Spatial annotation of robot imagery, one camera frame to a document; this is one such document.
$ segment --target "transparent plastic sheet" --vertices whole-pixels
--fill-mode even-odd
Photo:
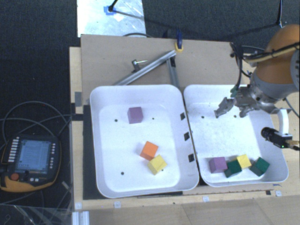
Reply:
[[[0,221],[4,225],[69,225],[71,215],[71,209],[0,205]]]
[[[116,12],[105,12],[114,0],[77,0],[78,37],[81,34],[123,36],[146,33],[142,0],[118,0]]]

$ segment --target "block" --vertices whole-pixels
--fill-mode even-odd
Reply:
[[[259,157],[250,167],[250,170],[252,172],[254,172],[257,176],[262,176],[267,169],[269,168],[270,164],[262,159],[261,157]]]
[[[127,112],[129,124],[139,123],[143,120],[143,112],[141,107],[130,107]]]
[[[225,176],[229,178],[232,175],[238,174],[242,171],[242,168],[240,167],[240,164],[238,160],[233,160],[231,162],[227,163],[228,169],[225,170]]]
[[[150,168],[151,172],[156,175],[167,166],[167,163],[160,155],[157,155],[147,164],[147,166]]]
[[[237,156],[236,159],[238,160],[238,162],[239,162],[239,164],[240,164],[240,167],[241,167],[242,169],[251,166],[251,162],[250,162],[250,160],[249,160],[249,158],[247,157],[246,154]]]
[[[211,173],[222,173],[228,168],[225,157],[214,157],[209,161],[209,164]]]
[[[147,141],[144,148],[142,149],[140,156],[150,161],[155,157],[155,153],[157,150],[157,145]]]

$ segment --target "blue tape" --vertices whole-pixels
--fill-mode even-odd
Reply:
[[[105,12],[106,15],[111,16],[111,15],[116,14],[116,12],[114,12],[114,10],[112,12],[108,11],[108,7],[109,6],[103,7],[103,10],[104,10],[104,12]]]

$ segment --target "white plastic tray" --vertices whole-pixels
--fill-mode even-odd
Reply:
[[[263,111],[249,112],[247,117],[239,117],[239,109],[215,117],[214,110],[224,97],[230,97],[233,85],[190,85],[184,90],[192,137],[197,153],[200,174],[212,187],[282,182],[288,177],[288,168],[281,149],[265,141],[261,136],[264,127],[273,128],[270,115]],[[250,161],[262,157],[270,163],[261,177],[249,169],[226,178],[224,173],[210,172],[209,160],[213,157],[234,159],[247,154]]]
[[[108,198],[193,189],[199,181],[181,92],[171,85],[103,86],[90,95],[97,187]],[[140,106],[141,123],[127,111]],[[153,175],[140,157],[146,141],[159,146],[167,167]]]

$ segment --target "emergency stop button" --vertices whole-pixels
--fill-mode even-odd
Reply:
[[[12,181],[18,181],[19,180],[19,174],[18,173],[16,173],[16,172],[14,172],[13,174],[11,174],[10,175],[10,179],[12,180]]]

